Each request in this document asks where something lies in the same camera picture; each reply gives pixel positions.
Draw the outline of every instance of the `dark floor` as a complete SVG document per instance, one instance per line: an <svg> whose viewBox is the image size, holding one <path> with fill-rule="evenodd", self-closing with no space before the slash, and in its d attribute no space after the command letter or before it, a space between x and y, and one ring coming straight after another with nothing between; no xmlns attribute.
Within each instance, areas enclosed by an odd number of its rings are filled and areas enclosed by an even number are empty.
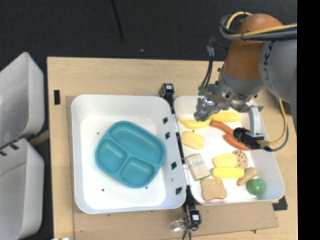
<svg viewBox="0 0 320 240"><path fill-rule="evenodd" d="M0 70L29 52L46 76L46 58L99 57L207 60L210 38L219 39L219 21L238 11L266 13L283 24L297 23L298 0L0 0ZM215 59L226 52L216 46ZM46 161L44 216L39 233L52 237L50 149L37 147Z"/></svg>

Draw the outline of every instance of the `wooden table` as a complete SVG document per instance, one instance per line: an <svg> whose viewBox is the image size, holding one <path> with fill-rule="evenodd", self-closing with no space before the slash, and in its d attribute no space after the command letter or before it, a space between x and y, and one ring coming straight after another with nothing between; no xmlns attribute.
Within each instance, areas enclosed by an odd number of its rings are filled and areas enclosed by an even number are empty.
<svg viewBox="0 0 320 240"><path fill-rule="evenodd" d="M214 70L222 64L220 61L214 62ZM81 94L157 95L163 83L173 84L176 97L197 95L207 68L207 61L47 58L55 238L181 239L182 233L170 232L169 222L178 219L182 208L99 215L86 214L77 208L71 180L66 99ZM218 73L214 71L211 82L217 79ZM263 89L255 101L264 106L261 114L269 139L277 139L282 133L283 121L276 99ZM291 115L287 115L287 120L289 140L275 156L285 184L288 210L274 212L271 202L265 201L209 207L197 205L202 224L197 231L192 232L192 239L298 239L297 135Z"/></svg>

